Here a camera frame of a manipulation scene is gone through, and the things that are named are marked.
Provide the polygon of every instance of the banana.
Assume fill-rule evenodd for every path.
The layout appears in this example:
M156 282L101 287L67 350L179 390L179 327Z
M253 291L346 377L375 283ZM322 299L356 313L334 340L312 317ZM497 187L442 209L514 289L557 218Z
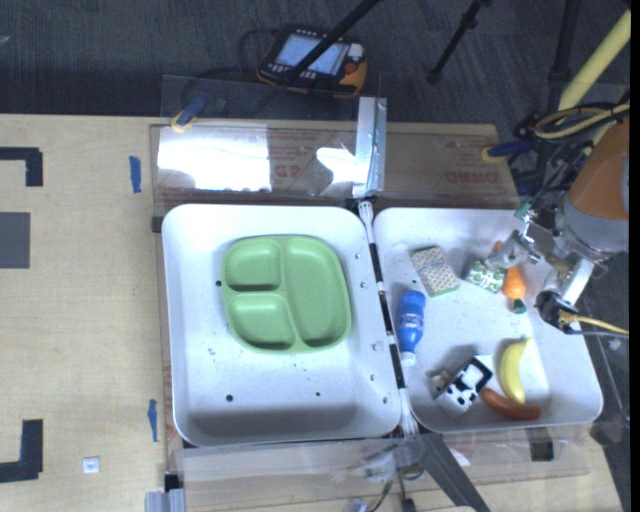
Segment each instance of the banana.
M500 385L505 394L519 404L523 404L525 401L524 388L520 381L520 361L525 349L531 343L533 343L533 338L512 343L504 350L500 358L498 370Z

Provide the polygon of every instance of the small box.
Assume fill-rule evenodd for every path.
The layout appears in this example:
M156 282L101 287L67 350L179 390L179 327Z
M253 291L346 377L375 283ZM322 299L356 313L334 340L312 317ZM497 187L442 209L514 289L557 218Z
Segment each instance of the small box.
M497 293L502 288L507 271L503 268L491 269L480 260L475 260L464 280L480 288Z
M426 247L411 256L425 290L431 297L452 292L460 287L458 278L447 263L442 247Z
M457 418L471 408L491 377L493 372L480 359L472 357L438 392L434 402L451 418Z

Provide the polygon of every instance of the plastic bottle cap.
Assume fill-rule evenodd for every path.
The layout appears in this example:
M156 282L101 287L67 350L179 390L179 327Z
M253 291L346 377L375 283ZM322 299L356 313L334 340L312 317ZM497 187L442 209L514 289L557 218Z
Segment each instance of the plastic bottle cap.
M400 361L405 366L413 366L416 364L416 355L413 352L401 352Z

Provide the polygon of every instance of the green package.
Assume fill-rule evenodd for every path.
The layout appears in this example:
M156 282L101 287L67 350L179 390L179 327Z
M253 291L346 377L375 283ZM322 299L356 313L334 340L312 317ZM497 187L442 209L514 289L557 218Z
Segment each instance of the green package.
M464 280L496 293L502 288L506 275L507 271L504 268L491 269L482 261L475 260Z

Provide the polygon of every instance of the black square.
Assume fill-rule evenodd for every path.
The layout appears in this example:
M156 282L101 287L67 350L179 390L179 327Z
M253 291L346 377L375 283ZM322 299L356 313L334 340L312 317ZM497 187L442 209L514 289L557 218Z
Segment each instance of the black square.
M0 212L0 268L29 268L31 214Z

